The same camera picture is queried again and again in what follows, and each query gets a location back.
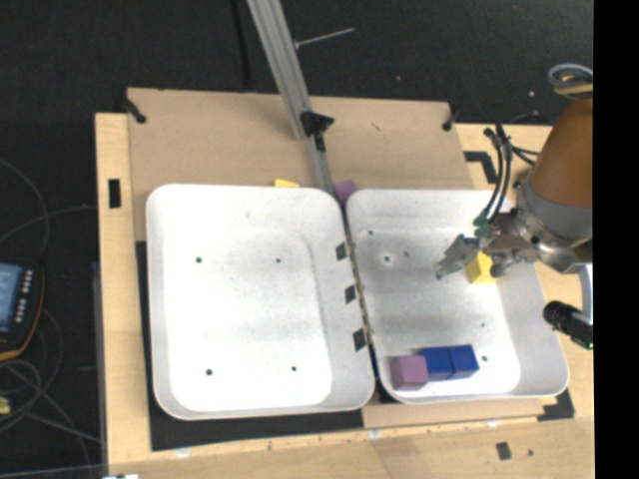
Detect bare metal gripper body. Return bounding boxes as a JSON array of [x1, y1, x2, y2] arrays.
[[476, 210, 594, 273]]

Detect brown cardboard board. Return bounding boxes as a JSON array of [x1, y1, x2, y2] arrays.
[[126, 86, 558, 430]]

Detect black cylinder on white bracket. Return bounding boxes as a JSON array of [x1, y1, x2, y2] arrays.
[[542, 261, 594, 351]]

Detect white plastic tray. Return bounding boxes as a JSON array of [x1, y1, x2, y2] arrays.
[[145, 183, 377, 421], [343, 188, 571, 405]]

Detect purple cube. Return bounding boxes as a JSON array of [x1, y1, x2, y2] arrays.
[[388, 354, 431, 392], [332, 179, 360, 208]]

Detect blue cube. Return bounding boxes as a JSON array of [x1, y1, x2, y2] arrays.
[[448, 343, 481, 380], [420, 346, 455, 382]]

